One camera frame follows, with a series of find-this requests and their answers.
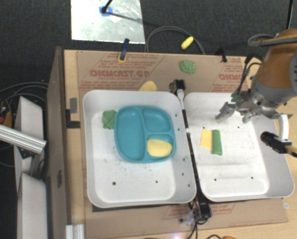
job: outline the blue divided plate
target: blue divided plate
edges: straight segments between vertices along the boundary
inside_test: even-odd
[[[175,153],[175,135],[169,115],[152,106],[126,106],[118,110],[114,125],[115,143],[120,156],[130,162],[151,163],[165,161]],[[151,156],[147,140],[158,139],[172,144],[166,157]]]

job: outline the green round object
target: green round object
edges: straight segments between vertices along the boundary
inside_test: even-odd
[[[102,115],[103,128],[114,129],[115,110],[105,111]]]
[[[195,73],[196,71],[196,66],[195,63],[191,60],[184,60],[180,63],[180,68],[184,73]]]

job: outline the red button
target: red button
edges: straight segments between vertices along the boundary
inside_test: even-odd
[[[0,117],[0,124],[4,123],[4,117]]]

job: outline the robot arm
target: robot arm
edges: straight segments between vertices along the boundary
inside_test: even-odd
[[[297,29],[288,29],[278,38],[297,36]],[[243,116],[243,122],[252,117],[265,115],[277,119],[280,114],[276,111],[280,105],[290,98],[297,96],[297,42],[274,45],[267,51],[257,74],[253,77],[248,91],[238,91],[235,103],[225,103],[218,122],[230,117],[234,111]]]

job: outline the gray metal panel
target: gray metal panel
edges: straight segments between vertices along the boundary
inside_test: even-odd
[[[64,239],[70,212],[65,187],[65,101],[62,49],[56,48],[47,91],[49,237]]]

